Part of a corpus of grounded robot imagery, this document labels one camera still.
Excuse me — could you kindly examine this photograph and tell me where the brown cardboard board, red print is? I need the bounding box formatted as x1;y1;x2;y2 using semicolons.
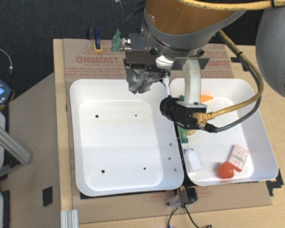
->
62;38;273;224

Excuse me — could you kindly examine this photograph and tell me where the green toy bottle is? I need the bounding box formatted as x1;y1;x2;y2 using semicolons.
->
178;126;189;144

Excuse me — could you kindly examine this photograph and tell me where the red toy pepper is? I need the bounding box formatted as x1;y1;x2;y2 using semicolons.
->
217;161;235;180

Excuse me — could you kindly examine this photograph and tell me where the black cylinder on white bracket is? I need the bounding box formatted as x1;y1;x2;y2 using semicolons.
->
159;57;210;130

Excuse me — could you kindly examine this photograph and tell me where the orange and white carton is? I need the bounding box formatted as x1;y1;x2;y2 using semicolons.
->
228;144;250;173

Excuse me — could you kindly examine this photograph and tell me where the white plastic tray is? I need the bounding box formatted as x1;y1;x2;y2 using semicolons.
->
168;77;279;187
69;78;185;197

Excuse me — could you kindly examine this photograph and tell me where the black block with thin wires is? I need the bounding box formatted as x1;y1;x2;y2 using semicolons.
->
164;187;198;210

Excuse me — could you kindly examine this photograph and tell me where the white plastic bottle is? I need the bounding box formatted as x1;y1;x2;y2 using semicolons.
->
183;148;203;171

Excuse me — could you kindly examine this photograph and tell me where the thin black and white rod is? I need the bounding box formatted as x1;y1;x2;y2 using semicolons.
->
161;77;190;190

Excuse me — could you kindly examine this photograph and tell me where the orange toy carrot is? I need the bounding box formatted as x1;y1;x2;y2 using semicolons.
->
200;94;215;103

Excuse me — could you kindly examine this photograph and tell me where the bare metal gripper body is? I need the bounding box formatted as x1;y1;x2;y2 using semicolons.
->
123;33;177;82

